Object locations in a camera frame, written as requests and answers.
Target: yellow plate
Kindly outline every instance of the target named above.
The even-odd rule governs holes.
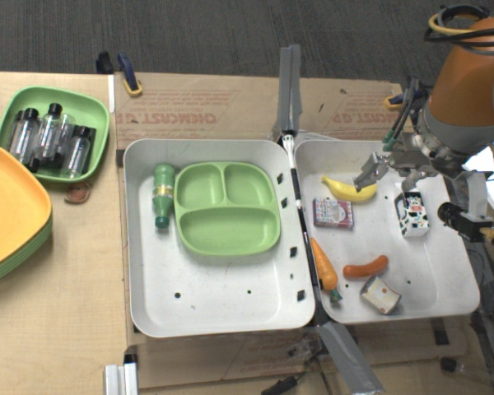
[[[0,262],[48,222],[51,199],[18,160],[0,147]]]

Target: green bottle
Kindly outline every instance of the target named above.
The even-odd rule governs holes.
[[[154,191],[152,202],[156,209],[156,227],[168,228],[169,216],[174,206],[174,176],[172,165],[159,164],[154,169]]]

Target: orange sausage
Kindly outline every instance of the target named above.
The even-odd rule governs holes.
[[[346,265],[343,274],[346,278],[364,278],[379,275],[388,266],[388,256],[381,254],[379,257],[365,265]]]
[[[319,279],[322,281],[322,287],[324,290],[334,290],[338,284],[338,275],[326,256],[326,253],[322,250],[316,240],[311,237],[310,242],[313,256],[315,256],[316,271],[319,274]]]

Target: banana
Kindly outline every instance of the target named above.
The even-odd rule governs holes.
[[[326,175],[322,176],[322,183],[326,183],[331,193],[340,200],[349,202],[364,202],[377,193],[377,183],[363,188],[360,192],[355,186],[345,184],[341,181],[333,180]]]

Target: dark gray floor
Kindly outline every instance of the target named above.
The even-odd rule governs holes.
[[[137,72],[435,81],[448,44],[423,41],[440,5],[494,0],[0,0],[0,71],[93,73],[124,51]]]

